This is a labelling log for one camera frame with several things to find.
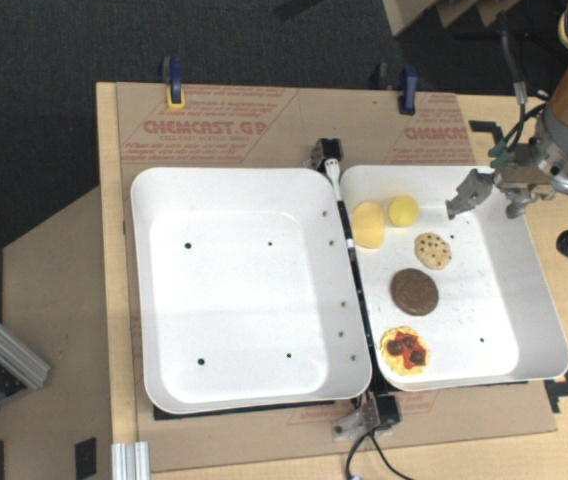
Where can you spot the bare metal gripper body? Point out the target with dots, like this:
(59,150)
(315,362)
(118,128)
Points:
(524,173)

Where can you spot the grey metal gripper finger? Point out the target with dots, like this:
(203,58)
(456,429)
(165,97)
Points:
(516,207)
(470,190)

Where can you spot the yellow round toy food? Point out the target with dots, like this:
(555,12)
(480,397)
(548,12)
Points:
(403,211)

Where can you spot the chocolate chip biscuit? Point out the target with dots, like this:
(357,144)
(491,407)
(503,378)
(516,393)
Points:
(433,251)

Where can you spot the pale yellow potato crisp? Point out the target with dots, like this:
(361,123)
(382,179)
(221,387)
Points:
(368,225)

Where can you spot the white plastic tray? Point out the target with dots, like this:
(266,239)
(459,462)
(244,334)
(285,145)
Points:
(244,293)
(474,308)

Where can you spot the brown round biscuit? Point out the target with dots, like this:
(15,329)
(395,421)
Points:
(414,292)

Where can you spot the thin black and white rod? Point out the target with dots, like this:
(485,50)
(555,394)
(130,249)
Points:
(349,238)

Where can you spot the small round toy pizza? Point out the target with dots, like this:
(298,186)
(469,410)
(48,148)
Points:
(405,352)

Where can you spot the brown cardboard board red print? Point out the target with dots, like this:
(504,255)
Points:
(264,123)

